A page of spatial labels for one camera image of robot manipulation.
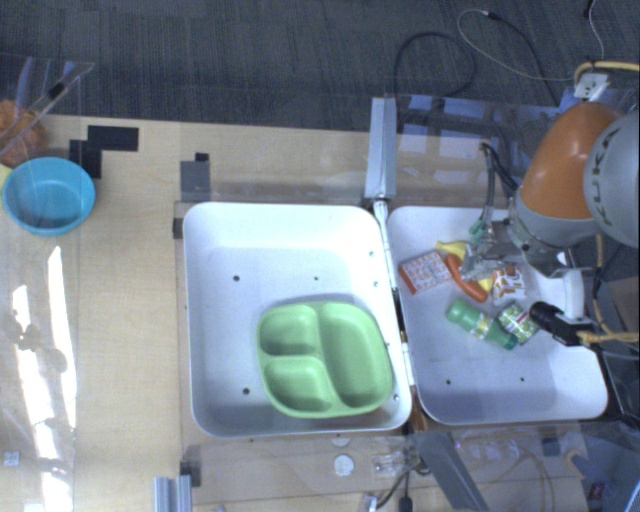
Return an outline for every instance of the dark floor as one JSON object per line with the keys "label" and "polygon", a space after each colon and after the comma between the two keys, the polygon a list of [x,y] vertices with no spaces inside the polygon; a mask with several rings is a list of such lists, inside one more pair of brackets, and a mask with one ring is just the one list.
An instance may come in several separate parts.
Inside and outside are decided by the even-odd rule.
{"label": "dark floor", "polygon": [[[425,0],[3,0],[0,52],[91,61],[84,113],[113,117],[367,130],[370,98],[442,95],[472,71],[457,18],[489,2]],[[599,58],[586,0],[496,2],[491,7],[531,41],[547,77],[570,77]],[[640,4],[596,2],[605,57],[638,61]],[[538,75],[524,40],[472,13],[462,26],[489,54]],[[550,105],[544,83],[473,53],[459,97]],[[551,82],[558,97],[568,83]]]}

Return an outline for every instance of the green object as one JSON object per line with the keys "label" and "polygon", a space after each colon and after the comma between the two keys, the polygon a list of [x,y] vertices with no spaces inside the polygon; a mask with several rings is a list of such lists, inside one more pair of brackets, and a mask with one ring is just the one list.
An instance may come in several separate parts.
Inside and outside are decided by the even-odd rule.
{"label": "green object", "polygon": [[297,418],[333,418],[378,408],[393,386],[374,318],[345,302],[278,306],[258,324],[258,361],[271,403]]}
{"label": "green object", "polygon": [[495,319],[469,306],[462,299],[454,300],[449,306],[447,320],[458,324],[476,338],[497,341],[507,350],[511,350],[518,344],[518,338],[503,331]]}
{"label": "green object", "polygon": [[505,331],[518,338],[520,345],[524,345],[540,330],[538,324],[531,320],[529,312],[515,302],[500,311],[498,322]]}

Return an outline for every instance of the sink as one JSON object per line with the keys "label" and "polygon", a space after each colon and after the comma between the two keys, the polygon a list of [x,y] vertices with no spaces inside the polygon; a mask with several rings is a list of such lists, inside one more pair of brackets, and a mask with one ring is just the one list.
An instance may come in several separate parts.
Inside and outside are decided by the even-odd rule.
{"label": "sink", "polygon": [[[388,431],[406,421],[411,393],[373,216],[353,206],[201,203],[185,216],[183,234],[192,412],[207,434],[238,438]],[[371,382],[370,391],[377,394],[372,410],[359,409],[362,398],[349,398],[343,391],[343,402],[353,406],[353,414],[285,414],[272,403],[261,376],[260,320],[274,308],[325,302],[352,305],[375,320],[391,367],[390,388],[377,377]],[[299,320],[309,323],[305,315]],[[272,340],[263,341],[266,352],[275,350]],[[306,378],[305,386],[325,389],[323,379],[331,376],[318,366],[320,360],[307,365],[294,361],[309,362],[315,343],[307,334],[280,347],[296,353],[290,364],[278,360],[268,369],[276,386],[285,378]],[[330,366],[353,367],[353,361],[340,359],[352,353],[327,349]],[[358,396],[366,396],[366,382],[357,389]],[[324,407],[321,402],[311,405]]]}

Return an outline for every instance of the metal bracket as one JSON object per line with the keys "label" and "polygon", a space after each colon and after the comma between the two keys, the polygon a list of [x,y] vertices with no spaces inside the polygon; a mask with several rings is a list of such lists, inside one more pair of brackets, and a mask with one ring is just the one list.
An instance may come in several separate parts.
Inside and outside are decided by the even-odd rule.
{"label": "metal bracket", "polygon": [[154,512],[192,512],[191,476],[164,477],[153,481]]}
{"label": "metal bracket", "polygon": [[396,122],[395,98],[373,98],[365,199],[391,199],[396,195]]}

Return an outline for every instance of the green can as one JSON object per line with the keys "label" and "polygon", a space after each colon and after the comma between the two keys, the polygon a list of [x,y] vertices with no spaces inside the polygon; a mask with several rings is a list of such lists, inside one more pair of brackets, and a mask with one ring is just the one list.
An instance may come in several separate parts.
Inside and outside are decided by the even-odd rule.
{"label": "green can", "polygon": [[524,345],[540,330],[538,324],[531,320],[529,312],[516,302],[500,311],[498,322],[505,331],[518,338],[520,345]]}

